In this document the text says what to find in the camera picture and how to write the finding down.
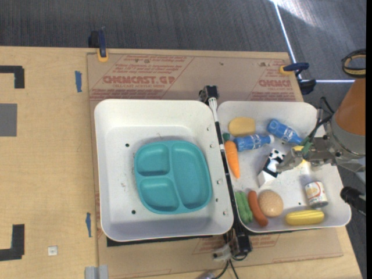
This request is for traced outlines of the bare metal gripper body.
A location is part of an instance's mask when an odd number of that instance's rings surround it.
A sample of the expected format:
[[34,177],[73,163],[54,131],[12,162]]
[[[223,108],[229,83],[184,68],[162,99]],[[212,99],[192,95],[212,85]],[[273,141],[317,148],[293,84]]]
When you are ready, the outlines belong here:
[[302,156],[313,166],[336,165],[337,163],[334,147],[329,137],[308,138],[303,144]]

